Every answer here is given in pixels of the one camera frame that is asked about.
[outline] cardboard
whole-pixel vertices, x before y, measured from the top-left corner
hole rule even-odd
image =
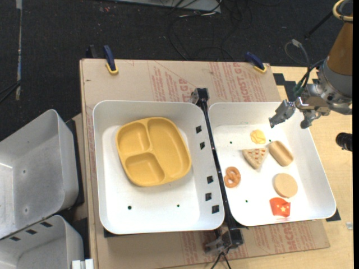
[[[99,220],[92,111],[102,100],[188,101],[196,87],[206,87],[210,103],[220,101],[280,101],[270,65],[265,74],[249,63],[116,60],[112,76],[104,59],[80,61],[82,109],[87,167],[89,232],[95,268],[164,268],[213,262],[204,244],[212,231],[137,234],[105,237]],[[228,259],[266,256],[329,247],[319,221],[242,229],[244,245]]]

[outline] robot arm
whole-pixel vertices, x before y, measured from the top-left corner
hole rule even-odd
[[[353,81],[353,14],[343,16],[342,8],[353,0],[340,0],[333,7],[333,15],[342,21],[344,26],[330,50],[327,58],[308,68],[307,73],[294,88],[297,96],[295,102],[284,100],[276,114],[269,118],[270,126],[282,123],[290,118],[295,109],[299,109],[304,120],[302,128],[311,126],[313,120],[330,111],[352,114],[352,81]],[[308,84],[310,72],[318,70],[318,83]]]

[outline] round cookie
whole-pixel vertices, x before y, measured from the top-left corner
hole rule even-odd
[[[298,185],[293,176],[287,173],[279,173],[274,177],[273,187],[282,197],[290,198],[297,194]]]

